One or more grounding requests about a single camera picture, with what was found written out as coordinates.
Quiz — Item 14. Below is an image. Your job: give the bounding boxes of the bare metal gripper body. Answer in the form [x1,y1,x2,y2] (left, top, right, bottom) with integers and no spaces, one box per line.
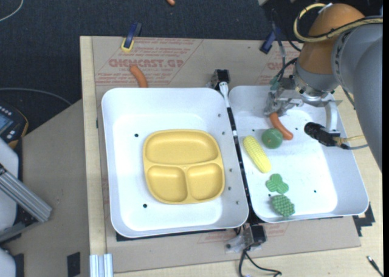
[267,77,330,113]

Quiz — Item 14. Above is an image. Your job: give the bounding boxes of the green doughnut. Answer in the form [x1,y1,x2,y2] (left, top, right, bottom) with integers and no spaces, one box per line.
[261,128,284,150]

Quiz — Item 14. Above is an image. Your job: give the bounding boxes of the thin black and white rod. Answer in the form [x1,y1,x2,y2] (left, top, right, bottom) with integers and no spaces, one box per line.
[219,82,253,225]

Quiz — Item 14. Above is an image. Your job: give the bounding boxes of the yellow corn cob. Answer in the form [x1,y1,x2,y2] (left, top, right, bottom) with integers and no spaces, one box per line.
[242,135,272,174]

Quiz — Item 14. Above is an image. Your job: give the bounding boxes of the white plastic tray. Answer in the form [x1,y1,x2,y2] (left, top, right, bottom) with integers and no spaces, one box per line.
[100,87,250,238]
[227,84,370,224]

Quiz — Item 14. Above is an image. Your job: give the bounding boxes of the green broccoli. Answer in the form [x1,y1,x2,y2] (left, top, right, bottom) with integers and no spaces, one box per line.
[265,173,290,194]

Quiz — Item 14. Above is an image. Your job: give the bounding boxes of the green grapes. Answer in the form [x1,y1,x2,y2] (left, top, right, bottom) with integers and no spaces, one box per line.
[269,194,296,218]

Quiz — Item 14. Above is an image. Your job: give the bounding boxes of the yellow divided plate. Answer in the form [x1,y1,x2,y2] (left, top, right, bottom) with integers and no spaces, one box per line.
[142,129,227,205]

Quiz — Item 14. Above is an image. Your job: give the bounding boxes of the brown cardboard board, red print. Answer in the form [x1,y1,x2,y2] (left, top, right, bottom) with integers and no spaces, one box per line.
[91,36,362,273]

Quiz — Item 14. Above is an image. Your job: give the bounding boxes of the black cylinder on white bracket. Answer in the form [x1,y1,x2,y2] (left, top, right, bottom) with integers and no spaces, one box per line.
[303,98,343,148]

